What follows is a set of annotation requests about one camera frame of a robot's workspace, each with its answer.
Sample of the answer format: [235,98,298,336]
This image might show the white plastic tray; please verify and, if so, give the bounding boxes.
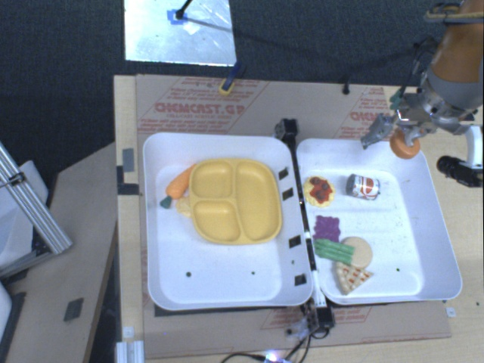
[296,138,464,306]
[142,132,315,312]

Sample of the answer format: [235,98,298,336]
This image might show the black cylinder on white bracket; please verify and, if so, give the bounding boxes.
[436,124,484,188]

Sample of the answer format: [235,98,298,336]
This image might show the green asparagus bundle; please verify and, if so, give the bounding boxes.
[313,238,356,266]

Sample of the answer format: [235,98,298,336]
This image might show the brown cardboard board red print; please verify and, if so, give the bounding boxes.
[134,74,453,349]

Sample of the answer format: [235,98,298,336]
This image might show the thin black and white rod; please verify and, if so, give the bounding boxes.
[286,136,327,309]

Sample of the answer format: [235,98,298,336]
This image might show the beige lattice pie slice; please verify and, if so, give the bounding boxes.
[334,261,375,296]

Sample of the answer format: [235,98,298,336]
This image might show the red and white can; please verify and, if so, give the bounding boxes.
[345,173,381,201]

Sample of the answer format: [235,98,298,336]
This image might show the yellow divided plate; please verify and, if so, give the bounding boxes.
[188,158,284,247]

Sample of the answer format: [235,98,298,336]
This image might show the orange carrot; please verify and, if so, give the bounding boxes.
[159,163,198,209]

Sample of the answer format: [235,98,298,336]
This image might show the pale yellow biscuit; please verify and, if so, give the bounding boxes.
[175,197,194,219]

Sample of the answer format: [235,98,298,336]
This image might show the black block with thin wires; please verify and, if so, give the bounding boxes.
[274,118,299,141]
[299,302,336,337]

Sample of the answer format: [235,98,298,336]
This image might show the round spaghetti with meatballs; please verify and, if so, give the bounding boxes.
[302,175,337,209]

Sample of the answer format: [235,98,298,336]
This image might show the purple grapes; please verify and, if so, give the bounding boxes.
[312,215,342,242]

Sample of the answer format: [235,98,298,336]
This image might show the orange round toy food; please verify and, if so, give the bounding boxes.
[389,128,422,160]

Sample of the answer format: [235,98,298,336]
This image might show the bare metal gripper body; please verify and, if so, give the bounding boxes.
[396,91,476,136]

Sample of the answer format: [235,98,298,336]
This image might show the round beige bread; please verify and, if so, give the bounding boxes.
[340,236,374,269]

